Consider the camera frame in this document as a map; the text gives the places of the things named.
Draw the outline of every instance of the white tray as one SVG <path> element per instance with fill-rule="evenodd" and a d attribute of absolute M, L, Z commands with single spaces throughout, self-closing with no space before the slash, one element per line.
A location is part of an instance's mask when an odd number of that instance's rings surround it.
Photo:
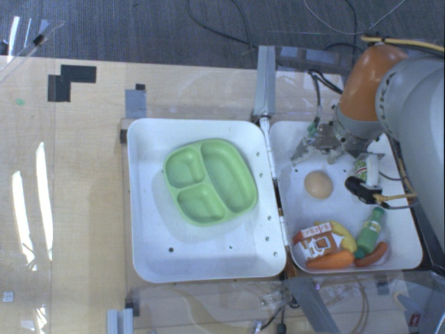
<path fill-rule="evenodd" d="M 185 221 L 162 175 L 173 150 L 206 138 L 233 143 L 252 172 L 258 203 L 226 223 Z M 140 119 L 128 130 L 133 264 L 153 283 L 269 277 L 286 253 L 261 130 L 250 122 Z"/>
<path fill-rule="evenodd" d="M 308 122 L 282 121 L 270 129 L 270 141 L 275 156 L 275 166 L 282 201 L 284 218 L 291 238 L 299 230 L 314 225 L 314 221 L 336 220 L 357 236 L 365 219 L 371 215 L 373 205 L 366 205 L 353 196 L 344 186 L 347 177 L 352 175 L 354 159 L 349 155 L 339 158 L 329 165 L 326 156 L 318 154 L 300 162 L 296 167 L 291 164 L 291 156 L 296 146 L 307 135 Z M 383 135 L 379 142 L 372 143 L 369 152 L 384 153 L 379 162 L 380 171 L 396 177 L 397 167 L 388 139 Z M 325 200 L 311 197 L 304 186 L 306 175 L 313 170 L 325 171 L 334 185 L 331 196 Z M 401 182 L 380 178 L 385 195 L 403 193 Z M 392 200 L 391 205 L 406 205 L 406 200 Z M 293 260 L 309 273 L 340 273 L 357 271 L 380 271 L 413 269 L 422 260 L 422 247 L 409 209 L 387 210 L 385 224 L 380 238 L 389 244 L 387 254 L 373 266 L 357 268 L 353 265 L 342 270 L 309 270 L 305 260 L 292 251 Z"/>

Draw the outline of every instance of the brown sausage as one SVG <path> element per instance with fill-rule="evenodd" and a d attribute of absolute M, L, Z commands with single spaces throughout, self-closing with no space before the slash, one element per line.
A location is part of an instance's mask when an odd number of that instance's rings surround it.
<path fill-rule="evenodd" d="M 388 244 L 384 241 L 381 241 L 377 244 L 374 251 L 362 259 L 355 259 L 354 264 L 357 267 L 365 267 L 369 266 L 370 264 L 373 264 L 374 262 L 377 262 L 382 258 L 382 256 L 387 252 L 388 250 Z"/>

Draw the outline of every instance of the white wire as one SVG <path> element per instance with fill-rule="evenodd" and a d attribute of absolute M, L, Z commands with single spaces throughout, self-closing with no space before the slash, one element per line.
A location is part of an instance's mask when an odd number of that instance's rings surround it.
<path fill-rule="evenodd" d="M 370 27 L 368 28 L 368 30 L 373 29 L 374 27 L 376 27 L 379 23 L 381 23 L 381 21 L 383 19 L 385 19 L 386 17 L 388 17 L 390 14 L 392 14 L 396 9 L 398 9 L 406 0 L 402 0 L 400 3 L 398 3 L 397 5 L 395 5 L 388 13 L 386 13 L 385 15 L 383 15 L 380 19 L 377 20 L 377 22 L 374 22 L 373 24 L 370 25 Z M 323 21 L 308 5 L 306 0 L 303 0 L 303 2 L 306 5 L 306 8 L 310 11 L 310 13 L 319 21 L 321 22 L 323 25 L 325 25 L 326 27 L 328 27 L 329 29 L 340 33 L 342 35 L 348 35 L 348 36 L 354 36 L 354 35 L 362 35 L 364 33 L 366 33 L 368 30 L 366 31 L 360 31 L 360 32 L 345 32 L 345 31 L 341 31 L 338 30 L 334 27 L 332 27 L 331 25 L 329 25 L 327 22 Z"/>

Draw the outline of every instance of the orange carrot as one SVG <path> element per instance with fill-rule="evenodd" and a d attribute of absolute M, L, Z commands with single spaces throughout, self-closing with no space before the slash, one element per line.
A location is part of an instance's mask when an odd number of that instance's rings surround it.
<path fill-rule="evenodd" d="M 348 250 L 317 257 L 306 263 L 308 269 L 341 269 L 354 262 L 354 255 Z"/>
<path fill-rule="evenodd" d="M 357 267 L 365 267 L 377 262 L 382 258 L 382 256 L 387 252 L 388 244 L 384 241 L 381 241 L 377 244 L 374 251 L 362 259 L 355 259 L 354 263 Z"/>

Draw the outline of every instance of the wooden surface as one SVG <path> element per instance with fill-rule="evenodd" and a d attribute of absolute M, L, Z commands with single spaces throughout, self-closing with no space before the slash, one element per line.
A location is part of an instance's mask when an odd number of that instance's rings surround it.
<path fill-rule="evenodd" d="M 60 74 L 62 64 L 97 66 L 97 83 L 72 83 L 70 103 L 48 102 L 48 74 Z M 301 111 L 301 120 L 311 120 L 315 97 L 310 88 L 303 87 L 304 78 L 301 74 L 278 75 L 277 105 L 280 111 Z M 0 331 L 18 333 L 26 321 L 37 326 L 35 308 L 45 304 L 51 333 L 105 333 L 106 311 L 123 309 L 128 271 L 119 134 L 121 119 L 125 117 L 126 89 L 134 89 L 136 84 L 146 85 L 149 116 L 247 120 L 255 83 L 254 70 L 45 58 L 26 60 L 3 81 L 0 84 L 3 125 L 0 276 L 1 290 L 14 290 L 15 300 L 1 304 Z M 335 98 L 325 94 L 327 109 Z M 24 101 L 22 106 L 18 99 Z M 52 195 L 54 250 L 52 266 L 42 262 L 35 271 L 37 275 L 30 275 L 24 270 L 17 239 L 11 176 L 16 170 L 22 173 L 33 243 L 35 248 L 43 248 L 35 185 L 35 151 L 40 142 L 45 144 Z M 150 303 L 150 308 L 156 308 L 152 315 L 163 326 L 172 315 L 169 311 L 172 303 L 177 304 L 176 297 L 170 297 L 170 302 L 168 297 L 159 300 L 158 307 Z M 359 310 L 354 309 L 357 303 L 361 303 L 360 298 L 352 297 L 346 307 L 339 309 L 338 318 L 347 328 L 350 328 L 348 321 L 357 321 Z M 403 313 L 389 306 L 390 309 L 392 315 L 388 311 L 379 318 L 387 318 L 387 323 L 395 323 L 392 325 L 400 329 L 398 332 L 404 333 Z M 286 315 L 294 318 L 289 322 L 290 327 L 311 332 L 301 310 Z M 225 324 L 209 322 L 206 314 L 198 317 L 205 322 L 202 327 L 157 328 L 158 333 L 227 332 Z M 245 319 L 238 326 L 240 333 L 247 333 L 245 326 L 254 318 Z"/>

